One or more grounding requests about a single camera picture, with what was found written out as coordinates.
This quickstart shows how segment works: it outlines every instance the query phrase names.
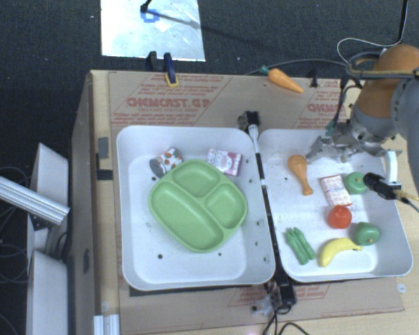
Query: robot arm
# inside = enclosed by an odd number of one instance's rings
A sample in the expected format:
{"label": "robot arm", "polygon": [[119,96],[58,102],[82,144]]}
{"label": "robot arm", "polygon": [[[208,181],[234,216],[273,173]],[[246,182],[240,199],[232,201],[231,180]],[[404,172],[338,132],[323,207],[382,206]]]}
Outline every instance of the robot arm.
{"label": "robot arm", "polygon": [[[374,76],[364,85],[346,123],[338,123],[330,137],[318,138],[307,154],[308,162],[331,154],[342,162],[366,151],[385,156],[381,147],[388,138],[402,135],[407,141],[409,165],[419,194],[419,79],[404,79],[399,71],[419,73],[419,49],[397,45],[386,50],[374,64]],[[378,78],[378,74],[388,77]]]}

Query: red tomato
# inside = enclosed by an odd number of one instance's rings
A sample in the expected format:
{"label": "red tomato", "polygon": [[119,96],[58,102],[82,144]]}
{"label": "red tomato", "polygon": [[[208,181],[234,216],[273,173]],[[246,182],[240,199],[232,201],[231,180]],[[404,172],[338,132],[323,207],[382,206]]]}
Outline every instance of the red tomato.
{"label": "red tomato", "polygon": [[334,206],[330,210],[328,223],[333,228],[347,228],[352,221],[352,214],[346,206]]}

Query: black floor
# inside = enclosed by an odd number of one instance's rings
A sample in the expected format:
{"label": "black floor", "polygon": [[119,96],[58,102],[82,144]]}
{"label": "black floor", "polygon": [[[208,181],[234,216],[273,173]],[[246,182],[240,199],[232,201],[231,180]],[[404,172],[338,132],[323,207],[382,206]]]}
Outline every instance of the black floor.
{"label": "black floor", "polygon": [[[198,3],[207,61],[177,62],[179,72],[243,74],[291,59],[339,61],[336,44],[342,38],[395,42],[402,8],[402,0]],[[68,156],[88,70],[143,69],[140,59],[101,56],[99,16],[100,0],[0,0],[0,167],[12,165],[30,174],[39,142]],[[404,41],[419,47],[419,0],[410,0]],[[342,51],[350,57],[370,48],[347,43]],[[314,66],[295,64],[285,71],[305,76]],[[337,78],[343,72],[336,66],[316,66],[321,77]],[[10,177],[19,179],[18,174]],[[25,235],[25,215],[16,213],[1,236],[7,244],[25,247]],[[18,257],[2,258],[0,267],[15,276],[22,264]],[[25,330],[25,308],[25,284],[0,284],[0,312],[19,334]],[[1,334],[12,332],[0,319]]]}

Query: yellow banana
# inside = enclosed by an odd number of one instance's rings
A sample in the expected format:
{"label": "yellow banana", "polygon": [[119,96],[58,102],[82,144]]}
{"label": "yellow banana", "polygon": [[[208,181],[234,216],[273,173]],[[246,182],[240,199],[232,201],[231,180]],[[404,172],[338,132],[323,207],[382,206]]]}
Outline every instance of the yellow banana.
{"label": "yellow banana", "polygon": [[351,249],[354,251],[361,251],[362,248],[363,247],[358,246],[347,237],[333,239],[321,249],[319,259],[320,266],[326,267],[338,252]]}

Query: green plate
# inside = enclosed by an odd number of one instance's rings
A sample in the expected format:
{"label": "green plate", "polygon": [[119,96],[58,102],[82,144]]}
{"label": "green plate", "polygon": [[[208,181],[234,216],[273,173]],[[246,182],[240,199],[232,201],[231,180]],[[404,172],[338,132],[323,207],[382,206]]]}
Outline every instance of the green plate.
{"label": "green plate", "polygon": [[244,194],[202,160],[184,161],[161,178],[149,208],[178,242],[200,253],[220,247],[247,215]]}

